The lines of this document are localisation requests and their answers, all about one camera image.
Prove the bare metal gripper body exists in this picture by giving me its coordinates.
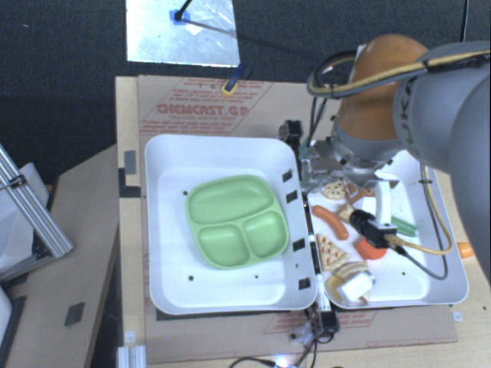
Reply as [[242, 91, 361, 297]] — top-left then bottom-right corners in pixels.
[[302, 139, 389, 190]]

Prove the tan chocolate chip biscuit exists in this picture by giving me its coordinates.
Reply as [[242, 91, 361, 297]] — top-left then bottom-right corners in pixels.
[[321, 179, 347, 200]]

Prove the brown gingerbread biscuit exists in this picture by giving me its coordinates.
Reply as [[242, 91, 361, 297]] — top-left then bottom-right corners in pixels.
[[344, 182, 376, 207]]

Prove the tan bread piece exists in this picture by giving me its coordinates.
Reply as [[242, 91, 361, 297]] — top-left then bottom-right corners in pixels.
[[336, 202, 360, 224]]

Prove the orange red sausage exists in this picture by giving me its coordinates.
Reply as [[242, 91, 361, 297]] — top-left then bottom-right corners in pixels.
[[311, 204, 350, 242]]

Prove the pizza slice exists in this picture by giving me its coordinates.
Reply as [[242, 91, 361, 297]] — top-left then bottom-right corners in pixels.
[[315, 232, 351, 272]]

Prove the orange carrot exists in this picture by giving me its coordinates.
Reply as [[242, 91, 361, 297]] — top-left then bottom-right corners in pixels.
[[354, 237, 389, 261]]

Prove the white plastic tray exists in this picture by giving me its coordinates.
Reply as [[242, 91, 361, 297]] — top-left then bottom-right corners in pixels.
[[143, 133, 318, 316], [306, 143, 470, 309]]

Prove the green vegetable stick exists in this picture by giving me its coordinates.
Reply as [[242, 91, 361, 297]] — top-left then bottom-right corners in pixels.
[[390, 215, 418, 238]]

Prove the green divided plate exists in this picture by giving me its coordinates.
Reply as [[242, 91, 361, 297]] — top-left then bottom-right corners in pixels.
[[185, 174, 291, 271]]

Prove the tan bread slice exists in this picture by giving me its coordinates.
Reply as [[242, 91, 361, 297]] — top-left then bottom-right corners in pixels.
[[332, 260, 370, 280]]

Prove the yellow banana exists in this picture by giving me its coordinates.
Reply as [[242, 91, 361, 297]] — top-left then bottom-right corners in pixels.
[[325, 274, 348, 299]]

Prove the white small bottle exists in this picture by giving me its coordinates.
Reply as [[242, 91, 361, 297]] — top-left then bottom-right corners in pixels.
[[340, 271, 375, 303]]

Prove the brown cardboard board red print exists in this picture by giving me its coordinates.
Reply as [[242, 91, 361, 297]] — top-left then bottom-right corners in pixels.
[[137, 74, 460, 364]]

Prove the black block with thin wires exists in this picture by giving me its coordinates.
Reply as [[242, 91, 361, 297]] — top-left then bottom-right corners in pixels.
[[319, 311, 341, 335], [278, 119, 305, 146]]

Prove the black cylinder on white bracket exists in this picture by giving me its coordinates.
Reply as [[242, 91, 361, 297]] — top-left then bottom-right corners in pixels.
[[348, 169, 400, 249]]

